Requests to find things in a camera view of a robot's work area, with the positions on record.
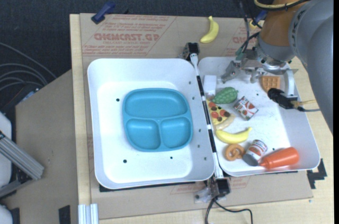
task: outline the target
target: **blue clamp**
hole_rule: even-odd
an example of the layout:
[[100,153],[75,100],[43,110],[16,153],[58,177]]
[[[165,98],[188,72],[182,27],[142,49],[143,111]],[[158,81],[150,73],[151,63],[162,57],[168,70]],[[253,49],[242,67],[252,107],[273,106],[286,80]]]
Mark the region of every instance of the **blue clamp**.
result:
[[113,13],[115,8],[115,2],[107,2],[104,4],[104,6],[102,7],[102,9],[100,9],[100,11],[98,13],[96,13],[91,19],[93,22],[95,22],[96,24],[102,22],[105,17],[105,14],[110,14]]

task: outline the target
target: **orange bottle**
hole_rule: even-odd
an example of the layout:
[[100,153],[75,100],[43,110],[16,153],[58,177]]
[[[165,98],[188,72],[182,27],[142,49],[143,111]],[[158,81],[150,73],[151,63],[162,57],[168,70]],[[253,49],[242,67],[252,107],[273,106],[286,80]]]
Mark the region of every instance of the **orange bottle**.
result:
[[260,166],[270,169],[275,167],[293,165],[298,161],[299,161],[298,151],[293,147],[289,147],[265,156],[262,159]]

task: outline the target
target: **white tray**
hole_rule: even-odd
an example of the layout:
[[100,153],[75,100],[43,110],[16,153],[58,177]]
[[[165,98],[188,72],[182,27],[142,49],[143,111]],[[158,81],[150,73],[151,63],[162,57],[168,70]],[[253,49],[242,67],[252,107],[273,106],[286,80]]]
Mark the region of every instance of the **white tray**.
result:
[[[229,63],[234,59],[234,57],[203,58],[199,62],[202,80],[205,75],[220,77],[225,73]],[[221,107],[236,116],[234,122],[225,130],[230,133],[237,133],[245,130],[247,127],[252,127],[253,130],[249,133],[249,138],[240,144],[244,148],[248,148],[254,139],[259,139],[268,146],[268,151],[265,154],[280,148],[295,147],[300,155],[300,160],[293,166],[271,170],[260,166],[249,166],[241,159],[228,161],[224,157],[227,145],[215,136],[214,140],[220,167],[231,176],[298,171],[317,167],[320,162],[319,150],[306,114],[295,109],[286,110],[280,107],[269,99],[260,82],[251,83],[250,77],[244,71],[240,71],[240,74],[235,79],[228,80],[224,84],[218,82],[217,89],[233,87],[238,90],[238,98],[245,96],[258,108],[258,112],[250,120],[246,121],[235,111],[233,108],[234,103],[221,104]],[[281,88],[284,88],[283,76],[281,75],[280,77]],[[297,88],[295,88],[294,95],[299,95]]]
[[[204,181],[215,170],[206,117],[193,66],[183,59],[98,59],[87,70],[93,125],[94,166],[109,189]],[[123,129],[122,103],[134,89],[171,88],[187,99],[193,137],[182,149],[135,149]]]

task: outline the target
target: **green toy vegetable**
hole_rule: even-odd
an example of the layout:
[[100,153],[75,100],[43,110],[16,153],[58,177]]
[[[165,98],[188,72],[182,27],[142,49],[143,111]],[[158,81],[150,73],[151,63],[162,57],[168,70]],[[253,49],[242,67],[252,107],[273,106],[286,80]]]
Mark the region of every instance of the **green toy vegetable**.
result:
[[232,87],[225,87],[219,91],[212,102],[217,104],[232,103],[238,97],[238,91]]

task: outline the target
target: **waffle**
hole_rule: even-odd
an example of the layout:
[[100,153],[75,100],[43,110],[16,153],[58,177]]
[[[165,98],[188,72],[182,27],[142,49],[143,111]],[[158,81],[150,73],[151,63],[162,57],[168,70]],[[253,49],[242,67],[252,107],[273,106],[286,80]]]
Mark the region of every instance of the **waffle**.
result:
[[266,92],[271,88],[280,89],[280,77],[264,75],[261,77],[261,85]]

